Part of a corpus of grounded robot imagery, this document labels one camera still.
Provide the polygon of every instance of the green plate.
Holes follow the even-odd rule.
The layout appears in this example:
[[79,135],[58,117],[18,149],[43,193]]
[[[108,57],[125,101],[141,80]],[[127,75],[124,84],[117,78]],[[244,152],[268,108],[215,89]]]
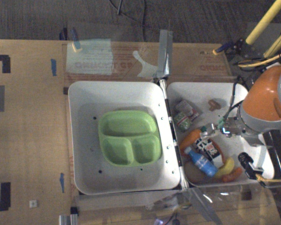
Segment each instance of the green plate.
[[148,113],[120,110],[99,120],[99,139],[105,159],[114,166],[141,166],[161,155],[157,123]]

